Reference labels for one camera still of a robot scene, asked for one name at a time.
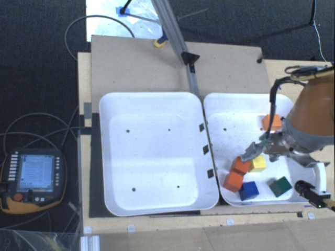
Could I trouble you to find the green cube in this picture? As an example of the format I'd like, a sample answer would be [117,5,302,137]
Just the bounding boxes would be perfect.
[269,176,293,198]

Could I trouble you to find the brown cardboard board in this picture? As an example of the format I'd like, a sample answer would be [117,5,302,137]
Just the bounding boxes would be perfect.
[90,35,306,216]

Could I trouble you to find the yellow cube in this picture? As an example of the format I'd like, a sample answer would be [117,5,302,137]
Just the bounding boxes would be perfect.
[248,154,267,173]

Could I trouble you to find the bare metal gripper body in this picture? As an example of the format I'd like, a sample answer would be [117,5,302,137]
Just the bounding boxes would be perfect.
[262,132,298,159]

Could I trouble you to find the white plastic tray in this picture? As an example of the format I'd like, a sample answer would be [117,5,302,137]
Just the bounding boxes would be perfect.
[203,92,319,208]
[98,92,220,217]

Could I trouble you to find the orange cube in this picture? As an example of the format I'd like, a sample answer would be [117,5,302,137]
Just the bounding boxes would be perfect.
[231,156,251,175]
[222,170,244,193]
[262,113,283,132]

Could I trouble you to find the blue cube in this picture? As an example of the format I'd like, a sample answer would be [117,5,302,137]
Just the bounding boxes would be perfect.
[238,181,260,201]

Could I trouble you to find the black cylinder on white bracket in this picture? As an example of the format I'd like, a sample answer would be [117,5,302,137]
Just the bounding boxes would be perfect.
[294,161,332,209]

